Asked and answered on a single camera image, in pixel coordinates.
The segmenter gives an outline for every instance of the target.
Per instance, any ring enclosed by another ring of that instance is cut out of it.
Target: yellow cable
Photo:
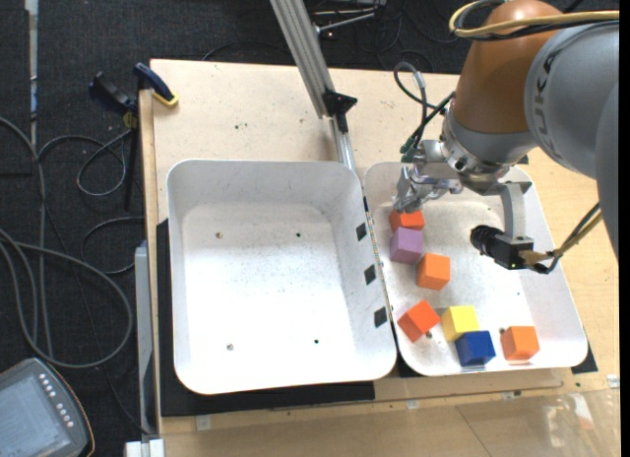
[[[557,16],[540,16],[538,18],[524,18],[522,20],[512,20],[503,23],[496,23],[494,25],[486,25],[484,27],[478,27],[475,29],[459,29],[455,27],[455,21],[460,15],[466,11],[471,5],[476,2],[472,2],[464,7],[458,9],[449,21],[449,30],[456,36],[470,37],[470,36],[485,36],[490,33],[497,33],[502,30],[508,30],[511,28],[529,27],[533,25],[557,25],[562,23],[589,23],[596,21],[615,21],[619,19],[619,11],[592,11],[592,12],[576,12],[569,14],[559,14]]]
[[[576,234],[569,241],[565,241],[560,248],[555,249],[553,251],[553,256],[560,257],[561,255],[563,255],[567,250],[569,250],[571,247],[577,244],[582,238],[584,238],[595,226],[597,226],[598,223],[601,221],[601,219],[602,219],[601,212],[598,212],[598,214],[594,216],[593,219],[586,226],[584,226],[584,228],[578,234]]]

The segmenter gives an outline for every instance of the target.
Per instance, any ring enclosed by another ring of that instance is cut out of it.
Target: blue cube
[[[489,331],[470,331],[455,341],[462,366],[483,366],[496,353]]]

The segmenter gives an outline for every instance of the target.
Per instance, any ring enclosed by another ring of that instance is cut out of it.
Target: metal rod
[[[373,18],[374,13],[366,14],[364,16],[357,16],[356,18],[352,18],[350,20],[339,21],[337,23],[331,23],[326,25],[325,27],[320,27],[317,29],[318,33],[325,32],[326,30],[330,30],[332,28],[342,27],[343,25],[350,25],[351,23],[356,23],[357,21],[367,20],[369,18]]]
[[[331,117],[331,126],[339,161],[356,171],[348,133],[342,133],[333,112],[324,104],[323,94],[335,86],[303,0],[270,0],[284,38],[319,117]]]

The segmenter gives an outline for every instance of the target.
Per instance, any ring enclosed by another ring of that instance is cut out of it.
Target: orange cube
[[[415,212],[398,212],[396,209],[390,213],[390,226],[392,231],[398,228],[417,229],[424,228],[424,216],[421,210]]]
[[[440,316],[431,305],[423,299],[412,306],[405,315],[398,319],[398,325],[405,331],[410,340],[415,342],[420,336],[426,334],[429,329],[439,324]]]
[[[534,326],[510,326],[501,333],[503,356],[507,360],[527,360],[540,350]]]
[[[451,258],[427,252],[417,263],[416,280],[418,286],[440,291],[451,280]]]

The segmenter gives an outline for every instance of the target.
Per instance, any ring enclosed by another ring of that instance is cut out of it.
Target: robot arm
[[[486,0],[496,8],[474,39],[439,141],[420,141],[394,206],[411,211],[447,190],[500,194],[505,231],[476,228],[472,243],[508,269],[524,268],[528,183],[503,183],[533,147],[597,180],[601,213],[618,258],[619,25],[609,13],[562,15],[537,0]],[[457,22],[470,4],[452,18]],[[559,26],[554,22],[563,21]],[[529,31],[532,23],[537,31]]]

